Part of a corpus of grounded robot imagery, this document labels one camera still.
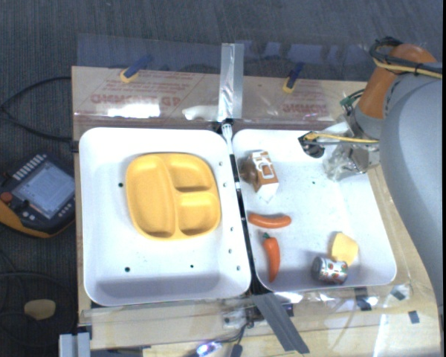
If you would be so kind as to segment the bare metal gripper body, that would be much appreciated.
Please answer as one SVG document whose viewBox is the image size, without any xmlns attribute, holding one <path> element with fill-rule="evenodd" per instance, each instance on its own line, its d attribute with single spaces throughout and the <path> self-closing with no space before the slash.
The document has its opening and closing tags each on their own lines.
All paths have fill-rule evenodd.
<svg viewBox="0 0 446 357">
<path fill-rule="evenodd" d="M 375 140 L 375 143 L 349 143 L 348 141 L 341 142 L 335 149 L 341 149 L 344 153 L 344 164 L 348 155 L 353 155 L 363 165 L 365 173 L 367 170 L 376 167 L 380 161 L 379 144 L 378 140 L 372 137 L 372 133 L 379 135 L 379 120 L 375 120 L 375 124 L 372 125 L 372 121 L 369 120 L 369 131 L 367 132 L 356 121 L 354 115 L 347 116 L 341 115 L 337 119 L 337 123 L 343 125 L 343 129 L 339 131 L 340 134 L 349 138 L 360 138 L 364 141 Z"/>
</svg>

